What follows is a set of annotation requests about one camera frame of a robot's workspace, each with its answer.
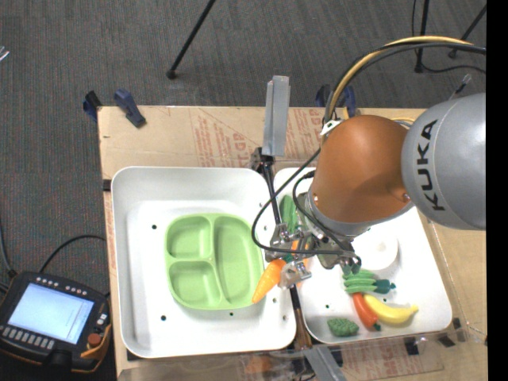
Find orange toy carrot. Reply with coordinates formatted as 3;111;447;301
251;256;288;305

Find green toy bean pods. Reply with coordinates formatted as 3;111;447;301
342;267;378;295

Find green divided plate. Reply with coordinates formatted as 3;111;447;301
164;212;265;311

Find red toy chili pepper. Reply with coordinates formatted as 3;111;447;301
352;291;383;332

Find black block with thin wires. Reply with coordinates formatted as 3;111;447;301
249;147;275;171

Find green toy broccoli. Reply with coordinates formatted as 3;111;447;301
326;317;360;338

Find brown cardboard board red print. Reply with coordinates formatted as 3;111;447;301
97;105;487;381

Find white plastic tray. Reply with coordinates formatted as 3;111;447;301
110;166;298;360
273;167;454;346

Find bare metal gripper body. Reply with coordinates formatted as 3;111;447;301
295;193;361;270

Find yellow banana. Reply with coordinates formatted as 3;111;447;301
363;294;420;326

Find white round bowl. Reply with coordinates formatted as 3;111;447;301
356;233;400;272

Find green toy cucumber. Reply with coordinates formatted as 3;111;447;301
279;194;299;234

